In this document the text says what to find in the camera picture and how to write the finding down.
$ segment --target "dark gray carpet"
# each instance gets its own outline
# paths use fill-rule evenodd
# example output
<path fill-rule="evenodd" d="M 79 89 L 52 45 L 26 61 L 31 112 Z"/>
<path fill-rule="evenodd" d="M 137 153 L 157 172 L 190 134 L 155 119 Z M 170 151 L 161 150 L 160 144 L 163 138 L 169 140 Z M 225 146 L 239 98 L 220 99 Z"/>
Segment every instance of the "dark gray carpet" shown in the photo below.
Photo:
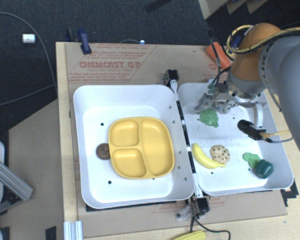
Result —
<path fill-rule="evenodd" d="M 147 44 L 208 45 L 213 27 L 223 42 L 243 24 L 270 22 L 279 27 L 300 20 L 300 0 L 270 0 L 255 13 L 245 6 L 229 15 L 225 7 L 204 20 L 198 0 L 0 0 L 0 11 L 26 20 L 41 36 L 56 76 L 55 43 L 66 29 L 84 28 L 91 43 L 125 39 Z M 23 44 L 32 31 L 21 21 L 0 15 L 0 104 L 53 84 L 44 50 Z M 0 106 L 0 135 L 57 98 L 49 88 Z"/>

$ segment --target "blue clamp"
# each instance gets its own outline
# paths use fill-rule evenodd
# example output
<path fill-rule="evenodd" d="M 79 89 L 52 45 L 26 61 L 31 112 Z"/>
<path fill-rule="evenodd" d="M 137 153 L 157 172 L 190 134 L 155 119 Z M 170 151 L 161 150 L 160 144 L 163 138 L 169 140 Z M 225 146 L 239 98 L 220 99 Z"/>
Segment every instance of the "blue clamp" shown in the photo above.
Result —
<path fill-rule="evenodd" d="M 79 41 L 82 42 L 81 50 L 84 55 L 91 54 L 91 49 L 88 43 L 88 35 L 87 32 L 83 28 L 78 29 L 78 37 Z"/>

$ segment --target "wooden table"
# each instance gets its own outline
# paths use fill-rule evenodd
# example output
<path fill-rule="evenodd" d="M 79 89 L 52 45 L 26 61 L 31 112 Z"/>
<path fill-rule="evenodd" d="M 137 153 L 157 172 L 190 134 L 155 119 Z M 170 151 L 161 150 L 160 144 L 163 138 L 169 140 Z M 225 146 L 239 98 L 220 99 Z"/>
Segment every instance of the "wooden table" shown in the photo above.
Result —
<path fill-rule="evenodd" d="M 56 43 L 57 59 L 57 83 L 58 83 L 58 102 L 60 119 L 60 146 L 61 146 L 61 164 L 62 164 L 62 191 L 63 191 L 63 209 L 64 221 L 78 221 L 77 196 L 75 186 L 75 172 L 73 159 L 73 140 L 71 119 L 69 116 L 70 101 L 68 90 L 68 71 L 66 58 L 66 43 Z M 286 129 L 287 125 L 281 113 L 278 112 L 276 105 L 271 99 L 268 99 L 273 117 L 279 131 Z M 300 240 L 300 152 L 294 141 L 284 143 L 284 148 L 288 154 L 288 159 L 294 173 L 298 196 L 288 200 L 287 215 L 249 219 L 233 222 L 224 222 L 210 224 L 208 228 L 212 230 L 229 230 L 231 239 L 298 239 Z M 152 230 L 136 233 L 125 233 L 109 236 L 93 237 L 89 239 L 103 240 L 170 240 L 189 232 L 190 227 L 176 227 L 161 230 Z M 207 239 L 228 239 L 225 233 L 216 234 L 207 232 Z"/>

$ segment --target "toy banana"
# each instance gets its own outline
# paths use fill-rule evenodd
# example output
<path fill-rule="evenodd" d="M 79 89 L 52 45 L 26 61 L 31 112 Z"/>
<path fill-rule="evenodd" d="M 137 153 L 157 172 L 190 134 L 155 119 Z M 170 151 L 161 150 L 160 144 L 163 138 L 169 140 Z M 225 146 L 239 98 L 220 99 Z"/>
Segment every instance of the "toy banana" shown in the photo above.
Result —
<path fill-rule="evenodd" d="M 214 161 L 213 159 L 211 159 L 210 157 L 208 157 L 203 150 L 201 149 L 201 147 L 197 144 L 194 143 L 192 145 L 192 153 L 193 156 L 195 157 L 195 159 L 204 167 L 208 168 L 208 169 L 215 169 L 218 167 L 225 167 L 225 164 L 219 163 L 217 161 Z"/>

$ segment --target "yellow plate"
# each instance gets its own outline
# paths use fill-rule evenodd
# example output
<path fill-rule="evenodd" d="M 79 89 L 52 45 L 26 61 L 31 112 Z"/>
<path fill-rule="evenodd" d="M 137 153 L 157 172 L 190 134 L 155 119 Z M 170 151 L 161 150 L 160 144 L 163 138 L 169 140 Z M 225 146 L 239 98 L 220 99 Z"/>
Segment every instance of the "yellow plate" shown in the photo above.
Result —
<path fill-rule="evenodd" d="M 158 178 L 175 166 L 168 127 L 157 118 L 117 120 L 110 126 L 108 140 L 112 166 L 124 178 Z"/>

